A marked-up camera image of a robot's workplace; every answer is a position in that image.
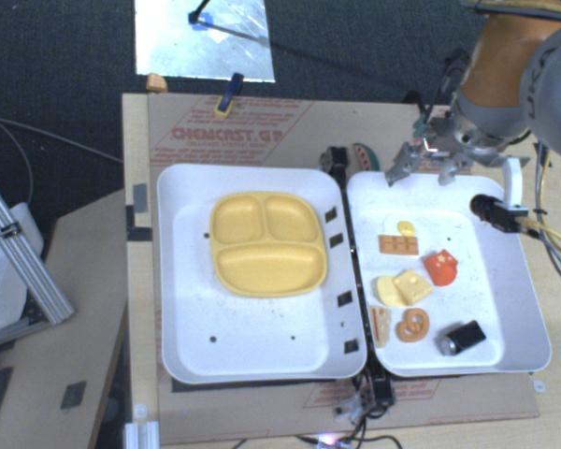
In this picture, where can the small orange waffle toy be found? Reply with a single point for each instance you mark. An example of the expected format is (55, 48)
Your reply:
(156, 83)

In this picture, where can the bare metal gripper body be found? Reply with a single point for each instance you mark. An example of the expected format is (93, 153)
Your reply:
(472, 145)

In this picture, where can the watermelon slice toy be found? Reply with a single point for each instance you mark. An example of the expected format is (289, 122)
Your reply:
(365, 156)

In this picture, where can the brown cardboard board red print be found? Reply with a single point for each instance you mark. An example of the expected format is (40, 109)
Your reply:
(243, 134)

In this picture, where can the white fried egg toy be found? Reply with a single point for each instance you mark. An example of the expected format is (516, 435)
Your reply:
(406, 227)

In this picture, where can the red strawberry toy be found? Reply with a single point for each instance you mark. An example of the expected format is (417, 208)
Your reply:
(441, 269)

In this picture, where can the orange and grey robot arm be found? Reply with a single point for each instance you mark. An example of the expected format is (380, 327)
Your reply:
(500, 68)

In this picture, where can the white plastic tray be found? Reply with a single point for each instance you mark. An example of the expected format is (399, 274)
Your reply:
(252, 335)
(472, 307)

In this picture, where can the pale sandwich wedge toy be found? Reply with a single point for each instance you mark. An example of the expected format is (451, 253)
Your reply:
(381, 328)

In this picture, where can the yellow divided plate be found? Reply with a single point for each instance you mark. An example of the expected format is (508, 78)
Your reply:
(268, 246)

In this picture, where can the yellow cheese wedge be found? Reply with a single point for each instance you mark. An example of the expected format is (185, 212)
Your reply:
(413, 288)

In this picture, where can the pale yellow toy slice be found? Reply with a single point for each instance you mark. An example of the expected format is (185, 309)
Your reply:
(384, 290)

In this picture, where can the thin black rod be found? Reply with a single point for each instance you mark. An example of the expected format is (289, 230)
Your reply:
(355, 250)

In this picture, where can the orange waffle biscuit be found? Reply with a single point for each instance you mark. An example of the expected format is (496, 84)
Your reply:
(398, 245)

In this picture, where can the orange pretzel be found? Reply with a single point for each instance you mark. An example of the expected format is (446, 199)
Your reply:
(413, 326)

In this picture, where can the black cylinder on white bracket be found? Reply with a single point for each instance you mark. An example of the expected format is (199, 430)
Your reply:
(498, 212)

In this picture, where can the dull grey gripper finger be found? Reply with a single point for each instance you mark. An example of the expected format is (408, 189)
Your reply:
(452, 169)
(402, 164)

